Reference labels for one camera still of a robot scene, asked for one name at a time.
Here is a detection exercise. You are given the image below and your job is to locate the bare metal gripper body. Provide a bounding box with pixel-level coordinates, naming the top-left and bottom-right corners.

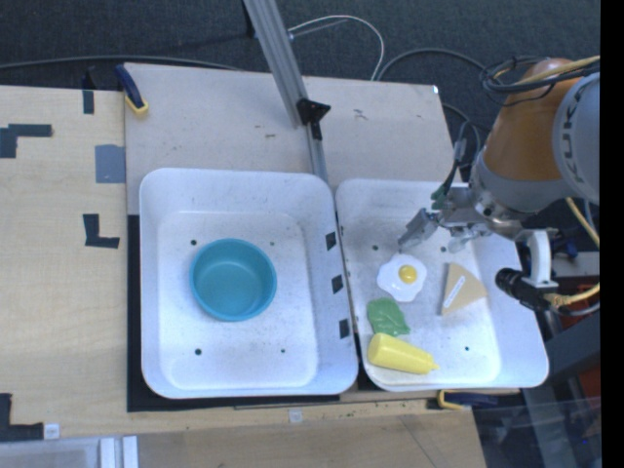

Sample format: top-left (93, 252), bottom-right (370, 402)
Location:
top-left (431, 185), bottom-right (531, 239)

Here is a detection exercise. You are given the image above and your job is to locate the beige cheese wedge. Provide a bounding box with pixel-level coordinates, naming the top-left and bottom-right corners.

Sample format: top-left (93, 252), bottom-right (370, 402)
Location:
top-left (440, 261), bottom-right (488, 317)

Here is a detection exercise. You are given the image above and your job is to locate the white and yellow fried egg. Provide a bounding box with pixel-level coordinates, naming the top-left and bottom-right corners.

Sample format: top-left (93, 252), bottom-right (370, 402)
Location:
top-left (375, 253), bottom-right (429, 304)

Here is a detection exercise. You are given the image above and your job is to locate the green lettuce leaf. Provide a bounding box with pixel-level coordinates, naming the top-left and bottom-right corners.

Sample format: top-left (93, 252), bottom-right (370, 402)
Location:
top-left (366, 297), bottom-right (411, 337)

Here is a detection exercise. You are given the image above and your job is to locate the white plastic tray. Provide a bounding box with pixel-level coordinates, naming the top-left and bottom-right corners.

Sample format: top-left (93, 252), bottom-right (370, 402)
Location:
top-left (138, 167), bottom-right (360, 401)
top-left (334, 177), bottom-right (551, 394)

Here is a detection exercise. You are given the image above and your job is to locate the yellow squeeze bottle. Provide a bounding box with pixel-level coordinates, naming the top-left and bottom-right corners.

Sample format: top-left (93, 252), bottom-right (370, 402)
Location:
top-left (367, 331), bottom-right (441, 376)

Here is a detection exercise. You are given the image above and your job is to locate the blue bowl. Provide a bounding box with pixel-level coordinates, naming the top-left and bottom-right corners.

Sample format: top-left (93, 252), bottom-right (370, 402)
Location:
top-left (188, 237), bottom-right (279, 323)

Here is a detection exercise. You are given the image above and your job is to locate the pale wood board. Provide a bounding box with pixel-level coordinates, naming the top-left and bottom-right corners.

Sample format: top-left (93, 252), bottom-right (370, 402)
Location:
top-left (123, 61), bottom-right (521, 402)

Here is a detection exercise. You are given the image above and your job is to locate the black cylinder on white bracket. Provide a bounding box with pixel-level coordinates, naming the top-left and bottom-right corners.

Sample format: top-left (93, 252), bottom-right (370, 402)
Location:
top-left (494, 229), bottom-right (562, 312)

